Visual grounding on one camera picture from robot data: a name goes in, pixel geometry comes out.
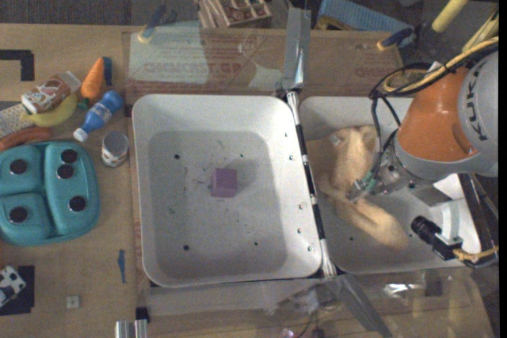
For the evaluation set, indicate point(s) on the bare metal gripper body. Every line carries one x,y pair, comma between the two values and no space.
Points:
386,177

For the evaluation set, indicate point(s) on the beige plush cloth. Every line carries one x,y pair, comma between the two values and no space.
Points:
348,162

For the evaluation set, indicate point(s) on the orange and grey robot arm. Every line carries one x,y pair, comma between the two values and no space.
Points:
433,118

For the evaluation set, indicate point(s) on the white plastic tray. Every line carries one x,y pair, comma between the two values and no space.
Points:
356,257
222,221

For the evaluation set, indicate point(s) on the purple cube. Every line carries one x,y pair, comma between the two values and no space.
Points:
223,183

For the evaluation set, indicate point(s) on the wooden compartment box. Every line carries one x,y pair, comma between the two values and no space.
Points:
237,4

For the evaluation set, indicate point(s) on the small white can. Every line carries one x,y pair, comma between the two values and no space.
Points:
115,150

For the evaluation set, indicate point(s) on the blue bottle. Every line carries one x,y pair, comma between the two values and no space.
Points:
101,112

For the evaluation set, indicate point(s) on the orange carrot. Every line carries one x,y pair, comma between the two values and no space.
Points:
94,79

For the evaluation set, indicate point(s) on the yellow banana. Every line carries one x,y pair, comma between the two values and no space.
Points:
55,115

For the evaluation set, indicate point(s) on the brown and white carton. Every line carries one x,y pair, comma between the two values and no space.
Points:
47,93

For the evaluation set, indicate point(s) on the teal divided plate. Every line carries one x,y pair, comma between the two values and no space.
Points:
35,182

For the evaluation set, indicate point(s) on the brown sausage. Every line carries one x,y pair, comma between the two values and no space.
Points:
24,135

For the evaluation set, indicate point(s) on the pale patterned packet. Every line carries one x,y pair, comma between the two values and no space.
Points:
12,118

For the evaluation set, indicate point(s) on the black cylinder on white bracket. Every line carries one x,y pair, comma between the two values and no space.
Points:
429,232

